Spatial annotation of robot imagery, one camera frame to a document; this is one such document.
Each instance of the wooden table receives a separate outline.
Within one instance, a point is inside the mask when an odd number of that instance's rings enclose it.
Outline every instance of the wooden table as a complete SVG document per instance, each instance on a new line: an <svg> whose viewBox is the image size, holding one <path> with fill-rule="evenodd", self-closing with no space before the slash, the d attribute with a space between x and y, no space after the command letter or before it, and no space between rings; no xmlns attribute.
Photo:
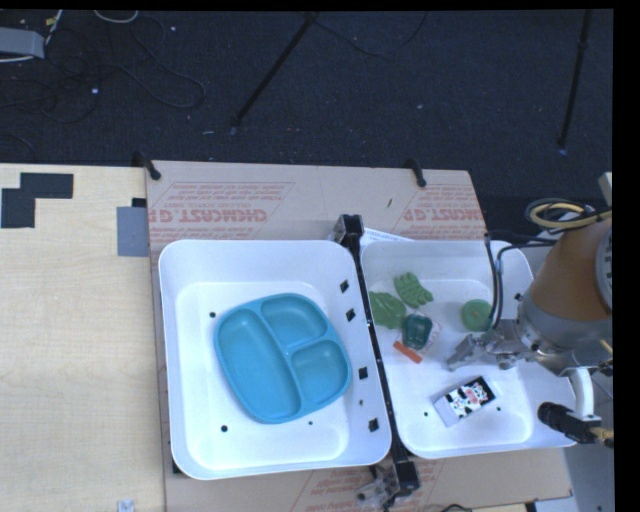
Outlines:
<svg viewBox="0 0 640 512"><path fill-rule="evenodd" d="M73 198L38 199L33 228L0 229L0 508L165 510L150 259L119 256L116 226L145 173L4 164L0 188L24 172L72 174ZM559 450L543 452L523 471L555 468L540 495L568 495Z"/></svg>

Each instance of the small box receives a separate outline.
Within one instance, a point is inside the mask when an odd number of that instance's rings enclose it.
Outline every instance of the small box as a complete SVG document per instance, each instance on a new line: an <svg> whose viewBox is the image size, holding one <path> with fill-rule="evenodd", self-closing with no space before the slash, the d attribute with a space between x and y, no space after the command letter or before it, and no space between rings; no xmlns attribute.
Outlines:
<svg viewBox="0 0 640 512"><path fill-rule="evenodd" d="M495 398L483 377L477 377L452 389L433 403L447 427L457 424Z"/></svg>

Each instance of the yellow cable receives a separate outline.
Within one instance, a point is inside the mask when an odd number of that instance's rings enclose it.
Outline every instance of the yellow cable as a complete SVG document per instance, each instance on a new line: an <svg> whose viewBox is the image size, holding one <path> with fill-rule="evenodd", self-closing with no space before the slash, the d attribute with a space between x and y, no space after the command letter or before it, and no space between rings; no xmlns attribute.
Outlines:
<svg viewBox="0 0 640 512"><path fill-rule="evenodd" d="M552 221L552 220L543 219L539 216L541 212L544 212L550 209L557 209L557 208L562 208L562 209L569 210L579 214L582 214L585 212L585 208L582 206L578 206L571 203L551 202L551 203L534 206L529 211L529 219L535 224L538 224L539 226L549 228L549 229L571 229L571 228L581 228L584 226L589 226L590 224L593 224L599 220L607 219L612 216L612 210L606 210L599 214L594 213L594 214L590 214L587 217L581 217L579 219L565 220L565 221Z"/></svg>
<svg viewBox="0 0 640 512"><path fill-rule="evenodd" d="M609 345L605 340L600 340L600 345L609 352L610 356L613 356L613 347L611 345Z"/></svg>

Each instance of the white tray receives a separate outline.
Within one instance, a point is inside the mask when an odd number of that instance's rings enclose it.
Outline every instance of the white tray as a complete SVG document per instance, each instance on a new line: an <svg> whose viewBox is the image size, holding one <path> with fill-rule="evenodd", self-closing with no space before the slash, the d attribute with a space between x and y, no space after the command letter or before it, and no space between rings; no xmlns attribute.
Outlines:
<svg viewBox="0 0 640 512"><path fill-rule="evenodd" d="M346 249L329 241L181 240L161 253L159 276L171 449L185 474L213 480L370 465L386 456L391 431ZM297 293L320 307L344 343L352 375L347 391L330 405L265 424L252 419L231 391L213 333L226 311L278 293Z"/></svg>
<svg viewBox="0 0 640 512"><path fill-rule="evenodd" d="M493 242L494 257L507 245ZM513 297L524 293L533 278L520 250L506 251L503 261L502 318L514 319L517 302ZM574 392L567 378L525 361L510 370L500 370L489 360L455 372L446 367L446 360L468 334L460 318L462 305L470 299L491 303L491 271L484 242L372 242L362 251L362 267L369 291L385 291L396 297L393 277L413 272L434 296L434 301L421 306L420 311L442 326L419 364L393 347L394 341L402 339L400 329L376 326L399 436L408 450L435 459L574 444L537 418L538 406L545 401L575 408ZM434 399L478 376L489 382L496 399L458 424L446 427L433 406Z"/></svg>

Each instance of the black wire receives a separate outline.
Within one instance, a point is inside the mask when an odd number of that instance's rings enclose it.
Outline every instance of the black wire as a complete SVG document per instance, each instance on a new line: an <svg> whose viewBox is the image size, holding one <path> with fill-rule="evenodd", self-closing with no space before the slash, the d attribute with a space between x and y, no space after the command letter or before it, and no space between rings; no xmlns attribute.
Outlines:
<svg viewBox="0 0 640 512"><path fill-rule="evenodd" d="M458 505L457 503L452 503L446 508L443 508L441 512L451 512L452 510L462 510L463 512L472 512L470 508L463 507L462 505Z"/></svg>
<svg viewBox="0 0 640 512"><path fill-rule="evenodd" d="M37 163L38 162L38 154L36 153L36 150L33 149L33 146L31 145L31 143L28 140L23 139L22 137L18 137L17 135L13 135L12 133L7 133L7 132L0 132L0 139L2 137L6 137L8 139L14 139L14 140L17 140L18 142L22 142L25 146L27 146L27 148L29 148L29 151L31 152L31 155L33 156L32 163Z"/></svg>
<svg viewBox="0 0 640 512"><path fill-rule="evenodd" d="M413 31L413 33L400 46L398 46L396 48L393 48L392 50L388 50L388 51L380 52L380 53L370 52L368 50L365 50L364 48L358 46L353 41L351 41L348 37L345 37L343 34L339 33L338 31L336 31L336 30L334 30L332 28L329 28L326 25L323 25L318 20L315 20L314 23L317 26L319 26L320 28L322 28L323 30L326 30L327 32L329 32L330 34L333 34L334 36L337 36L340 39L343 39L344 41L349 43L353 48L355 48L357 51L359 51L361 53L364 53L365 55L371 55L371 56L374 56L374 57L384 57L385 55L390 55L392 53L397 52L398 50L400 50L400 49L404 48L405 46L407 46L411 41L413 41L413 39L416 37L416 35L418 35L418 32L420 32L420 29L422 28L422 26L424 25L425 21L427 20L427 14L429 14L429 11L424 11L422 19L420 20L420 23L418 23L418 26L416 27L416 29Z"/></svg>
<svg viewBox="0 0 640 512"><path fill-rule="evenodd" d="M506 229L494 229L489 231L489 236L491 237L492 240L495 239L496 236L500 236L500 235L504 235L510 239L522 240L522 241L528 241L528 242L548 242L549 241L548 238L532 236L532 235L522 235Z"/></svg>
<svg viewBox="0 0 640 512"><path fill-rule="evenodd" d="M0 91L0 98L5 100L2 104L0 104L0 108L18 107L32 114L39 113L47 117L48 119L51 119L58 123L76 123L88 117L97 108L101 98L100 89L103 81L107 78L112 77L117 72L121 72L134 80L147 94L149 94L155 100L163 103L164 105L174 108L193 108L201 104L202 101L204 101L204 99L206 98L206 89L204 85L194 78L169 69L164 64L162 64L156 56L157 52L160 50L166 39L166 30L164 29L162 23L151 16L139 16L136 20L139 19L147 19L156 23L161 29L161 37L159 43L157 45L154 45L154 48L151 49L140 40L140 38L133 32L131 26L129 26L129 30L132 33L133 39L144 49L145 54L142 58L134 60L128 65L104 63L103 59L101 58L100 52L95 49L95 47L92 45L91 41L85 34L70 28L57 28L51 34L50 43L55 43L55 40L59 41L61 34L72 34L79 38L83 43L81 51L84 55L87 55L87 57L82 58L78 56L65 56L64 58L66 60L59 62L51 55L48 55L43 62L47 65L52 66L59 73L61 73L62 78L56 79L49 83L43 83L34 79L6 80L4 81L4 83L11 85L17 85L20 83L35 84L38 86L38 88L41 88L42 91L27 98L16 98L15 96L11 97L10 94L7 94L7 92ZM51 49L53 49L55 53L55 45L48 45L47 50L49 54L51 53ZM148 61L149 59L152 59L154 63L159 66L164 72L194 84L199 89L196 100L187 103L176 103L166 100L155 94L131 70L132 67ZM73 63L80 63L80 69L72 69L71 65ZM73 94L82 91L84 91L85 93L89 92L89 94L91 95L91 101L88 109L86 109L81 115L71 119L62 119L52 114L54 109L60 105L63 98L70 97Z"/></svg>
<svg viewBox="0 0 640 512"><path fill-rule="evenodd" d="M488 319L491 321L498 307L498 273L496 272L496 264L495 264L495 261L493 260L493 253L491 251L491 236L489 233L486 233L484 235L484 246L487 250L487 256L489 257L489 265L491 267L493 299L491 300L491 310L489 311L489 316L488 316Z"/></svg>
<svg viewBox="0 0 640 512"><path fill-rule="evenodd" d="M528 244L514 244L514 245L509 245L507 247L503 247L502 249L500 249L498 251L498 256L496 258L496 261L499 262L499 265L494 265L494 269L496 269L494 272L496 273L496 277L497 277L497 282L498 282L498 292L497 292L497 301L496 301L496 308L495 308L495 317L493 319L493 325L491 326L493 329L498 327L498 324L500 323L500 320L502 318L502 307L503 307L503 303L504 303L504 287L503 287L503 282L502 282L502 274L503 274L503 263L502 263L502 255L506 252L506 251L510 251L513 249L529 249L532 247L549 247L552 246L556 243L555 240L546 240L544 242L538 242L538 243L528 243Z"/></svg>

